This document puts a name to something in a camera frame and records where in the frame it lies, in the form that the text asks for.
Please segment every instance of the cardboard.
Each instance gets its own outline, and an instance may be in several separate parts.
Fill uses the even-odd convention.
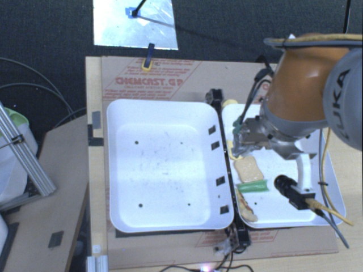
[[[176,101],[204,101],[211,88],[223,89],[225,99],[243,103],[253,84],[254,76],[264,67],[262,63],[202,62],[174,59],[154,59],[149,73],[141,70],[142,58],[103,57],[89,58],[87,73],[90,83],[102,80],[102,90],[96,99],[87,95],[92,108],[88,112],[103,114],[103,138],[107,138],[105,110],[112,100],[120,98]],[[264,85],[254,103],[267,92]],[[218,262],[223,255],[213,247],[226,238],[224,231],[172,233],[168,235],[141,235],[117,237],[108,212],[108,156],[107,140],[104,153],[104,190],[106,194],[105,221],[107,243],[93,241],[102,229],[92,229],[92,244],[107,245],[110,269],[147,267],[200,262]],[[96,211],[92,218],[98,216]],[[303,227],[288,229],[256,230],[251,232],[252,245],[237,259],[285,257],[338,252],[336,239],[330,227]]]

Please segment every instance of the white tray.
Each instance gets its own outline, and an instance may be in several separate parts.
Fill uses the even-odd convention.
[[[233,140],[233,122],[242,114],[244,109],[243,104],[228,105],[223,109],[222,118],[225,128],[227,140]],[[260,106],[251,105],[247,111],[246,118],[255,117],[259,114]],[[312,133],[309,139],[302,139],[297,142],[296,146],[305,152],[317,153],[319,146],[319,131]],[[265,179],[267,179],[268,192],[260,193],[245,193],[243,196],[258,216],[257,222],[245,223],[252,228],[278,228],[278,227],[298,227],[298,226],[326,226],[327,222],[317,216],[310,210],[297,210],[293,207],[289,200],[281,195],[274,187],[273,182],[278,175],[287,175],[297,181],[297,164],[295,160],[284,160],[273,150],[261,149],[252,152],[252,154],[262,171]],[[312,185],[316,192],[316,200],[323,202],[320,191],[318,156],[310,160]],[[231,172],[234,184],[240,183],[237,171],[234,168],[234,161],[230,159]],[[345,207],[339,186],[336,181],[334,170],[330,161],[329,155],[326,158],[326,181],[329,184],[327,187],[333,204],[340,212],[345,215]]]
[[[107,124],[110,216],[118,230],[230,225],[233,204],[218,116],[210,105],[116,100],[107,109]]]

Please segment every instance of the black connector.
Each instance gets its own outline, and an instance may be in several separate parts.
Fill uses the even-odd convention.
[[[292,186],[296,186],[297,182],[286,175],[279,175],[274,181],[275,188],[289,199],[289,202],[298,210],[307,210],[309,206],[305,202],[307,198],[315,198],[315,193],[299,193]]]

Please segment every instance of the blue clip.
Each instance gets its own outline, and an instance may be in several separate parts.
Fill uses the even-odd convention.
[[[153,43],[149,43],[149,47],[147,49],[147,56],[146,58],[143,60],[142,62],[142,66],[141,68],[144,70],[144,71],[149,71],[151,70],[151,67],[153,65],[153,62],[151,60],[151,56],[153,55],[153,51],[154,51],[154,48],[155,48],[155,44]]]
[[[135,10],[135,9],[136,9],[136,7],[126,7],[125,8],[125,12],[126,12],[126,15],[127,15],[128,18],[137,18],[137,17],[132,16],[132,11]],[[138,16],[141,15],[141,10],[138,11],[137,15]]]

